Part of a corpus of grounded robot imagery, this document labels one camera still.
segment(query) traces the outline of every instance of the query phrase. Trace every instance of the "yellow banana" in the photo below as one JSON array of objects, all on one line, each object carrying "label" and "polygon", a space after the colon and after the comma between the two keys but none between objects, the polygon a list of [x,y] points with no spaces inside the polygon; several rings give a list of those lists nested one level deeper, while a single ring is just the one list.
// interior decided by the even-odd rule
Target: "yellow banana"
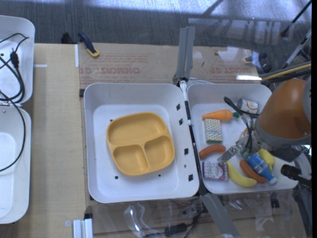
[{"label": "yellow banana", "polygon": [[249,188],[257,184],[257,181],[240,174],[230,163],[226,161],[228,166],[228,175],[236,184]]},{"label": "yellow banana", "polygon": [[262,160],[268,165],[269,169],[272,171],[273,164],[275,163],[275,158],[273,155],[271,155],[267,150],[260,149],[258,151],[258,154]]}]

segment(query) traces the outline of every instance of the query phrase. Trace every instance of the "blue bottle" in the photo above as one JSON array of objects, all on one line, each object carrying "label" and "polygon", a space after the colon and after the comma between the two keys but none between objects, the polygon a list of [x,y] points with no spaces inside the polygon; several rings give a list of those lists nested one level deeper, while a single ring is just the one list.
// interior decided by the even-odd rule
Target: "blue bottle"
[{"label": "blue bottle", "polygon": [[260,176],[265,177],[270,184],[277,182],[276,177],[271,174],[268,165],[258,156],[257,153],[246,158],[246,161],[255,172],[257,172]]}]

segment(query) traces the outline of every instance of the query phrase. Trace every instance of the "white tray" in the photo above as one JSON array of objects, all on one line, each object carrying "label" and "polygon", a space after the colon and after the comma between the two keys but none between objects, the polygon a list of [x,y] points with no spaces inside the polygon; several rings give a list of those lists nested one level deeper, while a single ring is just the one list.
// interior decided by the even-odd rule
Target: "white tray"
[{"label": "white tray", "polygon": [[[195,156],[184,99],[178,87],[96,83],[86,88],[84,102],[88,187],[96,201],[184,198],[198,191]],[[114,164],[106,143],[106,128],[112,119],[139,112],[154,112],[163,118],[174,142],[175,158],[162,170],[131,177],[121,173]]]},{"label": "white tray", "polygon": [[[240,98],[255,101],[259,104],[260,112],[270,97],[271,91],[260,84],[194,84],[188,87],[187,94],[195,141],[199,152],[208,145],[212,145],[211,143],[206,143],[205,141],[202,115],[222,109],[230,109],[234,112],[234,110],[224,102],[224,96],[230,98],[233,103],[237,103]],[[240,134],[245,128],[246,126],[241,119],[232,118],[231,120],[221,121],[223,135],[222,144],[227,149],[230,146],[235,145],[235,142],[239,139]],[[220,153],[216,153],[209,155],[204,160],[216,161],[220,156]],[[243,171],[239,166],[240,160],[242,160],[242,157],[237,154],[230,159],[230,163],[243,174]],[[205,179],[204,184],[210,192],[215,194],[292,189],[298,182],[281,174],[280,170],[284,164],[294,165],[294,163],[285,162],[281,159],[275,158],[275,164],[273,165],[272,172],[277,178],[277,183],[274,185],[270,185],[266,182],[264,184],[258,183],[251,188],[243,188],[234,183],[231,179],[228,179],[227,181]]]},{"label": "white tray", "polygon": [[[26,123],[24,151],[9,169],[0,172],[0,224],[13,223],[24,216],[29,206],[31,118],[20,109]],[[23,139],[23,123],[14,107],[0,107],[0,169],[18,156]]]},{"label": "white tray", "polygon": [[[18,49],[19,68],[25,85],[25,95],[21,103],[26,102],[33,92],[33,57],[35,27],[27,19],[0,15],[0,40],[15,33],[28,37]],[[12,49],[23,40],[16,35],[0,43],[0,56],[8,61]],[[19,90],[19,83],[5,66],[0,69],[0,89],[7,96],[13,96]],[[30,162],[31,162],[31,119],[20,108],[26,123],[24,150],[19,160],[9,169],[0,172],[0,224],[13,223],[26,213],[29,206]],[[15,107],[0,107],[0,169],[12,163],[21,150],[23,123]]]}]

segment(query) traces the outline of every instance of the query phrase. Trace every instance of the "gray carpet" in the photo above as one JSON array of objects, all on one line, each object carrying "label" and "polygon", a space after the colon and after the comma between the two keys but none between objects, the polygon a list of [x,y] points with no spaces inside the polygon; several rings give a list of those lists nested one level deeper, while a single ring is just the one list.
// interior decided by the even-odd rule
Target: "gray carpet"
[{"label": "gray carpet", "polygon": [[195,45],[234,46],[268,54],[282,66],[311,28],[312,6],[279,33],[309,0],[0,0],[0,14],[27,18],[37,43],[79,41],[178,45],[179,28],[196,27]]}]

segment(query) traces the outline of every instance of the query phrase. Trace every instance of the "orange carrot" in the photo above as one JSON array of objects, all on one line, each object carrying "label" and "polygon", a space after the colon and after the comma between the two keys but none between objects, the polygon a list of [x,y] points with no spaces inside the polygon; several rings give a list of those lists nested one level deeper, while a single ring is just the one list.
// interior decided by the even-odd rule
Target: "orange carrot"
[{"label": "orange carrot", "polygon": [[199,152],[199,157],[203,159],[207,157],[209,154],[224,153],[225,151],[226,147],[224,145],[209,145]]},{"label": "orange carrot", "polygon": [[233,113],[228,109],[214,111],[202,116],[203,119],[209,118],[209,119],[218,119],[218,120],[229,120],[232,117],[238,118],[239,114],[237,112]]}]

